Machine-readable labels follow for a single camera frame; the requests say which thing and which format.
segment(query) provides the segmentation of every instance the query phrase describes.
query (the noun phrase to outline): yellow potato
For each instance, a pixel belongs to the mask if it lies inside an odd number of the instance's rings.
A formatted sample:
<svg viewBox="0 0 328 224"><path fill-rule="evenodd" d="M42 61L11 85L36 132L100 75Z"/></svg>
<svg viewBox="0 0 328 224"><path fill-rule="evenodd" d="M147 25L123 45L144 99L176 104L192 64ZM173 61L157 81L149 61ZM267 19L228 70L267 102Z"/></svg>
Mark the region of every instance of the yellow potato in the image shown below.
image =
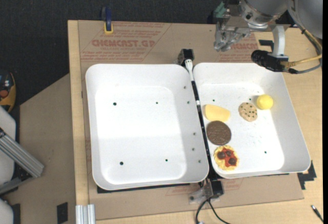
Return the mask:
<svg viewBox="0 0 328 224"><path fill-rule="evenodd" d="M230 118L230 111L215 105L205 105L205 117L209 121L226 122Z"/></svg>
<svg viewBox="0 0 328 224"><path fill-rule="evenodd" d="M263 94L257 97L256 104L260 109L270 109L273 106L273 99L267 94Z"/></svg>

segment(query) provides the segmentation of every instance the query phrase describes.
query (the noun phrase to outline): black pen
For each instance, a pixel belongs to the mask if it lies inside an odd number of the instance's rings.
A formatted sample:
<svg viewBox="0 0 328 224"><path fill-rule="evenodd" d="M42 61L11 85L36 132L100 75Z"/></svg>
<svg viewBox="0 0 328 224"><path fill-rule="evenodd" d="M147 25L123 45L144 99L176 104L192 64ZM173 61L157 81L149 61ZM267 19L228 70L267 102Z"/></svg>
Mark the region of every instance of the black pen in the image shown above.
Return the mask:
<svg viewBox="0 0 328 224"><path fill-rule="evenodd" d="M321 221L323 222L323 218L321 217L321 215L320 215L319 211L317 210L317 208L316 208L315 206L313 206L313 205L311 205L311 207L312 207L314 213L316 213L316 215L317 215L317 216L321 219Z"/></svg>

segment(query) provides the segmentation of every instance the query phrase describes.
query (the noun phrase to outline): yellow ball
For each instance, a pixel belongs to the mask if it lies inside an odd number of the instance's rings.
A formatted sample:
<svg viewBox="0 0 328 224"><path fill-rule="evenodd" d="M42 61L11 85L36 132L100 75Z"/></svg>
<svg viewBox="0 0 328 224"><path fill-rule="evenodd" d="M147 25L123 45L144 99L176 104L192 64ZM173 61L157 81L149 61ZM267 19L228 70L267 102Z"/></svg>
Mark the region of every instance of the yellow ball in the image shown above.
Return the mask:
<svg viewBox="0 0 328 224"><path fill-rule="evenodd" d="M260 109L270 109L273 106L273 99L269 95L260 95L257 97L256 104Z"/></svg>

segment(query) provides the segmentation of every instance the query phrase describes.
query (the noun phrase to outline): black floor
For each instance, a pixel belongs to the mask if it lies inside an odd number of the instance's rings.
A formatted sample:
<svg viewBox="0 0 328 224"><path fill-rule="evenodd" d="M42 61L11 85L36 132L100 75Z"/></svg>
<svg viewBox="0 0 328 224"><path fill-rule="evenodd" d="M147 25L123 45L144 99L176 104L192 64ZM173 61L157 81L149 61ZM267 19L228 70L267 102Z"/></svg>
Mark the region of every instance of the black floor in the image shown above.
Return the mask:
<svg viewBox="0 0 328 224"><path fill-rule="evenodd" d="M0 69L11 71L16 104L69 73L67 20L206 24L221 0L0 0Z"/></svg>

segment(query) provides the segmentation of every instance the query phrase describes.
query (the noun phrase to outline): tape measure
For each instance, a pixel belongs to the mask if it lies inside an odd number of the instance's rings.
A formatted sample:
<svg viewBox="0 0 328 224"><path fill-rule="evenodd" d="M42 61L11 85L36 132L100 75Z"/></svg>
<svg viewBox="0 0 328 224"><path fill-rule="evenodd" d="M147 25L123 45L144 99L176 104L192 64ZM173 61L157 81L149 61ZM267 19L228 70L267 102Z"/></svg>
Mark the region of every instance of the tape measure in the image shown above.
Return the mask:
<svg viewBox="0 0 328 224"><path fill-rule="evenodd" d="M10 112L16 100L16 84L12 73L0 69L0 105Z"/></svg>

